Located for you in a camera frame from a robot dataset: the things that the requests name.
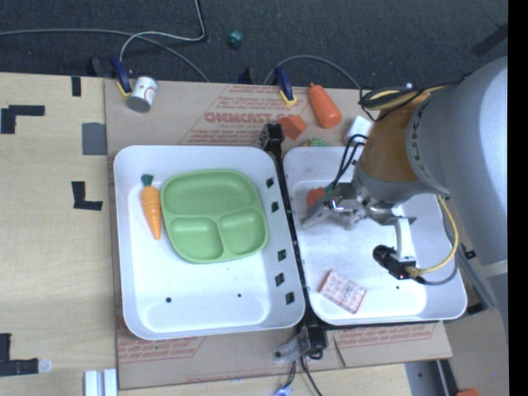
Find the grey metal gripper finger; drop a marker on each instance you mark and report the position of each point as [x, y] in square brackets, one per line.
[315, 216]
[351, 222]

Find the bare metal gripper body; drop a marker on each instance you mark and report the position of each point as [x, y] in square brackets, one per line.
[350, 202]

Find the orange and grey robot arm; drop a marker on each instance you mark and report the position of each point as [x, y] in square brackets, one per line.
[453, 138]

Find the small orange toy food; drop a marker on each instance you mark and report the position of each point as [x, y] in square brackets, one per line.
[314, 197]

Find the thin black and white rod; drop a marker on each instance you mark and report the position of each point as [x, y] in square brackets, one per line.
[293, 237]

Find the white plastic tray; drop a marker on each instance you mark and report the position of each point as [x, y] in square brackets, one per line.
[354, 258]
[206, 295]

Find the green and orange toy food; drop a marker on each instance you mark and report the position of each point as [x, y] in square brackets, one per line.
[318, 142]

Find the red and white packet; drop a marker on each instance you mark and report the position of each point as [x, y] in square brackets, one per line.
[342, 291]

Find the white cube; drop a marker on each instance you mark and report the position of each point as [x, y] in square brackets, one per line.
[357, 129]

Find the orange cube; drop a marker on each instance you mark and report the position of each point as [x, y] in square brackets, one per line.
[293, 127]

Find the orange bottle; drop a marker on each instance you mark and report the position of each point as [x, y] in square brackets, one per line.
[325, 106]

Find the green divided plate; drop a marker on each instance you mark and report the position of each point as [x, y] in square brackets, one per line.
[206, 196]

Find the brown cardboard board red print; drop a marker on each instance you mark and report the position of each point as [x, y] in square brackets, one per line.
[231, 109]

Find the orange carrot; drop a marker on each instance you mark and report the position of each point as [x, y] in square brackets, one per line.
[151, 206]

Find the small dark green object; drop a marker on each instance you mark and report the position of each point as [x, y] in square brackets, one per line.
[235, 39]

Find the white can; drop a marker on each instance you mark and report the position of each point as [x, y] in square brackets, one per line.
[143, 93]

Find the black cylinder on white bracket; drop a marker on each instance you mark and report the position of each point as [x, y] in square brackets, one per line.
[392, 258]

